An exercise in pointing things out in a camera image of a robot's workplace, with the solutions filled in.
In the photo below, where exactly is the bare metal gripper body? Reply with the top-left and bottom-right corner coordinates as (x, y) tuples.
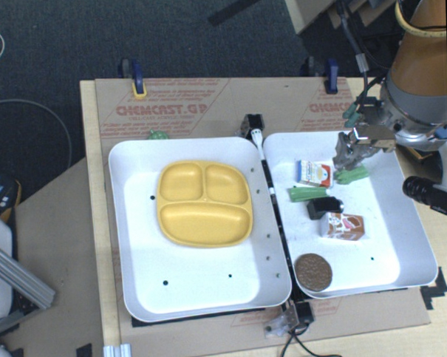
(352, 93), (447, 155)

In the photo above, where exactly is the green toy vegetable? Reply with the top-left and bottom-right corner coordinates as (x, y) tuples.
(333, 164), (370, 186)
(287, 185), (330, 203)

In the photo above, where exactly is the white and blue carton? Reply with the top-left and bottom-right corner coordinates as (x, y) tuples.
(296, 158), (335, 190)

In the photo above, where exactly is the black box with round end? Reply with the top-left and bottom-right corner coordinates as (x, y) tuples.
(306, 195), (345, 221)

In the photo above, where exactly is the brown and white carton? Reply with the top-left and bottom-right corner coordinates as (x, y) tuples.
(318, 210), (368, 243)

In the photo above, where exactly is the thin black and white rod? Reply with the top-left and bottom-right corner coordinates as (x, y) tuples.
(251, 128), (297, 304)

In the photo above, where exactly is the white plastic tray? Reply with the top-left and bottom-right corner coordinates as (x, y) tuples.
(261, 125), (440, 302)
(106, 133), (294, 324)

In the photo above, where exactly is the brown round biscuit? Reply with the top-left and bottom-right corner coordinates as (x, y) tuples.
(293, 252), (334, 293)

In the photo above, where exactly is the brown cardboard board red print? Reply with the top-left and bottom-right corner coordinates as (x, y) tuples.
(94, 64), (434, 357)

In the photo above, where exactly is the yellow divided plate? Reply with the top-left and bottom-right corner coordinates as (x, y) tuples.
(154, 157), (255, 251)

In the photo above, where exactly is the black cylinder on white bracket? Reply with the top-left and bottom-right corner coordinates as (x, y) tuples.
(400, 141), (447, 218)

